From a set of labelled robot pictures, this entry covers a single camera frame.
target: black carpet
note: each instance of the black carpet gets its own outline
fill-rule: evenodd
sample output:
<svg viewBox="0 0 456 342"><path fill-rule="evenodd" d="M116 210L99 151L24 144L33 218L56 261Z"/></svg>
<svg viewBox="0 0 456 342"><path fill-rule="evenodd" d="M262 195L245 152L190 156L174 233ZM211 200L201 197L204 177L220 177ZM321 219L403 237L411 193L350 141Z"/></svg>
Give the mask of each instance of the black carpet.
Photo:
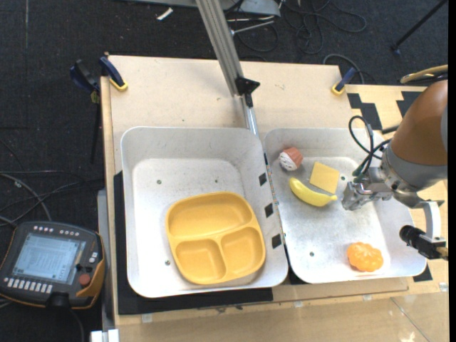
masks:
<svg viewBox="0 0 456 342"><path fill-rule="evenodd" d="M272 26L235 36L250 61L354 63L352 83L395 85L409 73L448 62L448 4L400 45L390 46L440 0L286 0ZM133 56L214 59L198 10L111 0L0 0L0 173L48 194L54 220L97 229L96 192L103 187L98 138L90 162L96 105L70 80L77 59L99 75L103 52ZM228 18L247 15L234 9ZM237 30L255 22L230 23ZM35 199L0 177L0 215L19 218ZM34 207L18 222L45 219ZM11 228L0 227L0 258ZM78 312L85 334L100 330L100 303ZM10 304L0 308L0 341L79 341L71 315Z"/></svg>

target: white tray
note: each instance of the white tray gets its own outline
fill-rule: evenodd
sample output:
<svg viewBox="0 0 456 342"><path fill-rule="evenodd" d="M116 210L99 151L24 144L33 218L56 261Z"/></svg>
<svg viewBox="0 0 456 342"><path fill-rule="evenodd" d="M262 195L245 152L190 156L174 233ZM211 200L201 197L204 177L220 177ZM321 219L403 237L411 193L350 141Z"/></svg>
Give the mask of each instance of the white tray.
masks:
<svg viewBox="0 0 456 342"><path fill-rule="evenodd" d="M355 130L364 138L365 130ZM383 139L375 135L375 144ZM303 165L288 172L279 164L279 154L288 147L298 148L304 156ZM310 284L357 279L377 279L421 274L426 260L415 249L407 247L399 237L400 229L413 225L408 208L391 199L366 204L356 211L342 208L341 200L347 181L366 153L355 144L346 129L310 128L277 129L264 139L266 157L271 168L279 214L285 235L286 250L294 273ZM289 178L297 177L309 184L315 161L339 170L341 178L338 200L319 208L298 200L289 188ZM374 158L372 166L380 161ZM368 242L382 251L384 265L375 272L351 268L346 257L353 242Z"/></svg>
<svg viewBox="0 0 456 342"><path fill-rule="evenodd" d="M243 128L135 127L121 140L125 193L127 273L148 298L280 284L287 275L284 245L273 245L281 226L273 204L260 140ZM165 215L178 200L208 192L236 192L249 202L266 246L260 270L223 284L197 285L180 274L165 231Z"/></svg>

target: banana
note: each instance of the banana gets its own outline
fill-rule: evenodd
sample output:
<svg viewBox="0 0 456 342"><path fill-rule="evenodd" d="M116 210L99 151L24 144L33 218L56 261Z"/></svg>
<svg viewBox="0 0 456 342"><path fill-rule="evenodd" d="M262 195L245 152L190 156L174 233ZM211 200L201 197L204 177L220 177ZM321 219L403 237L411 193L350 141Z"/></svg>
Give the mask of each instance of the banana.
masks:
<svg viewBox="0 0 456 342"><path fill-rule="evenodd" d="M295 177L290 178L289 185L293 194L300 200L315 207L324 207L330 201L337 200L336 195L327 195L313 191Z"/></svg>

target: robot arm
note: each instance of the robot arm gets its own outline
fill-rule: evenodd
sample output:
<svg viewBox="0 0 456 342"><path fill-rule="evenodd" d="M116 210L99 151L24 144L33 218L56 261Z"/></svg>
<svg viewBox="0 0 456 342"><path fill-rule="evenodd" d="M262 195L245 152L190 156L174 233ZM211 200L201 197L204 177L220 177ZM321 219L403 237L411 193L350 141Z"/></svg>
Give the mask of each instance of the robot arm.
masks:
<svg viewBox="0 0 456 342"><path fill-rule="evenodd" d="M380 166L369 167L349 182L342 199L346 210L391 197L409 208L423 208L427 231L404 227L400 237L428 259L447 259L446 242L440 237L438 205L442 202L418 196L419 191L447 179L447 97L447 80L426 88L405 114Z"/></svg>

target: tripod leg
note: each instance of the tripod leg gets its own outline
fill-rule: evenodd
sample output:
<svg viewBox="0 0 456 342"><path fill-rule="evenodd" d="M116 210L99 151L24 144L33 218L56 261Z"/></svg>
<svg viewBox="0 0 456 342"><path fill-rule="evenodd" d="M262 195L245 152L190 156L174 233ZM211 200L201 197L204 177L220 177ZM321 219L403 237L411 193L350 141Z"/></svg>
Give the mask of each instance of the tripod leg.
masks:
<svg viewBox="0 0 456 342"><path fill-rule="evenodd" d="M402 42L404 42L408 37L410 37L414 31L420 28L438 9L440 9L448 0L442 0L439 4L437 4L429 13L426 14L424 18L422 18L419 22L417 22L407 33L403 35L401 39L399 39L396 43L391 46L391 49L396 54L400 54L399 46Z"/></svg>

